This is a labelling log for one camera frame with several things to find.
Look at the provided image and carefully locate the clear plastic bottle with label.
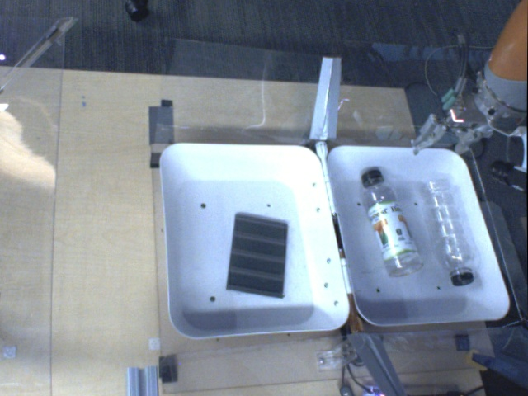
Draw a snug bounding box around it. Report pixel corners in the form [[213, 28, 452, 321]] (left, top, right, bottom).
[[360, 167, 425, 279]]

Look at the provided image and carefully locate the dark grey ribbed rectangular block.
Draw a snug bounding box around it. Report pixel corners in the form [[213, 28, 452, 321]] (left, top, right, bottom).
[[225, 211, 290, 299]]

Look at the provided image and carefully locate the white plastic tray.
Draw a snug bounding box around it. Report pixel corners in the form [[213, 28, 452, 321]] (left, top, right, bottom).
[[326, 144, 512, 328], [158, 141, 351, 341]]

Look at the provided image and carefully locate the clear plastic bottle without label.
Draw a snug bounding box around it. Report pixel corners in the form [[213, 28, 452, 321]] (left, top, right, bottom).
[[424, 177, 476, 287]]

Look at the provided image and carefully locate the black cylinder on white bracket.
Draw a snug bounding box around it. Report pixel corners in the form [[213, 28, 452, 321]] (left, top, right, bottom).
[[490, 125, 528, 190]]

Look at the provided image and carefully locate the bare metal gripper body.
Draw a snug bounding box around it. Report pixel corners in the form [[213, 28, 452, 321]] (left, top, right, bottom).
[[443, 71, 528, 134]]

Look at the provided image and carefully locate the pale wood board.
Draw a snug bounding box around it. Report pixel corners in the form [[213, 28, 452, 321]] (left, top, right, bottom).
[[49, 68, 501, 396]]

